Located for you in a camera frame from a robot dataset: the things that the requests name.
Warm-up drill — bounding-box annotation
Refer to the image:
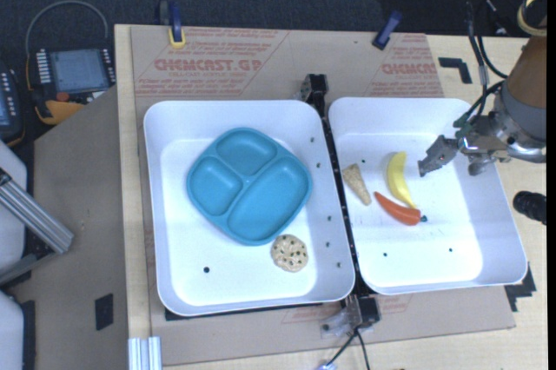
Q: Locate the black cylinder on white bracket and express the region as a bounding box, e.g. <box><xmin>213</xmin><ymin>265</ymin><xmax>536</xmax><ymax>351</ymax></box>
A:
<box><xmin>513</xmin><ymin>190</ymin><xmax>548</xmax><ymax>226</ymax></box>

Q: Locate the black block with thin wires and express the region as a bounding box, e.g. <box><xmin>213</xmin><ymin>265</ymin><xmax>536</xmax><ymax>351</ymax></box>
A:
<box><xmin>320</xmin><ymin>295</ymin><xmax>383</xmax><ymax>340</ymax></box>
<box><xmin>299</xmin><ymin>73</ymin><xmax>328</xmax><ymax>105</ymax></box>

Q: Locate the blue divided plate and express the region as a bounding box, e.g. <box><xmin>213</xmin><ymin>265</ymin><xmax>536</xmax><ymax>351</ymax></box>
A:
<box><xmin>186</xmin><ymin>126</ymin><xmax>314</xmax><ymax>248</ymax></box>

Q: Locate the orange carrot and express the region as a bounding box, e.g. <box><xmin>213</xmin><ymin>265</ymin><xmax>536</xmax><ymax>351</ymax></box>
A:
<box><xmin>374</xmin><ymin>190</ymin><xmax>429</xmax><ymax>227</ymax></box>

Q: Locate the beige pizza slice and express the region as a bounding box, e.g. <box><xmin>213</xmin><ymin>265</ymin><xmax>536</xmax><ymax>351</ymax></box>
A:
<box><xmin>341</xmin><ymin>162</ymin><xmax>373</xmax><ymax>207</ymax></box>

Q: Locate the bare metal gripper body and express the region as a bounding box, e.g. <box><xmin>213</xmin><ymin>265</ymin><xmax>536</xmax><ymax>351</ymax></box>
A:
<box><xmin>454</xmin><ymin>111</ymin><xmax>548</xmax><ymax>164</ymax></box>

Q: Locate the white plastic tray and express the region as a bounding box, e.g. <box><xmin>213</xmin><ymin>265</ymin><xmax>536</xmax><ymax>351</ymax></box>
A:
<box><xmin>142</xmin><ymin>99</ymin><xmax>357</xmax><ymax>318</ymax></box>
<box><xmin>327</xmin><ymin>96</ymin><xmax>529</xmax><ymax>296</ymax></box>

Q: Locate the beige biscuit with dark chips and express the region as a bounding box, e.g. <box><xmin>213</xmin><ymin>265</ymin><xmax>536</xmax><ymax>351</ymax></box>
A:
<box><xmin>269</xmin><ymin>233</ymin><xmax>310</xmax><ymax>274</ymax></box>

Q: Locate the yellow banana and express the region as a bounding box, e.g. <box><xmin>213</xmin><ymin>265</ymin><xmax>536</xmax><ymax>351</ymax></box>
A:
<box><xmin>385</xmin><ymin>150</ymin><xmax>419</xmax><ymax>210</ymax></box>

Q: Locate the brown cardboard board red print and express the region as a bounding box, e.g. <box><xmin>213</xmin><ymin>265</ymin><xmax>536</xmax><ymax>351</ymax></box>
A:
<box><xmin>129</xmin><ymin>25</ymin><xmax>519</xmax><ymax>354</ymax></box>

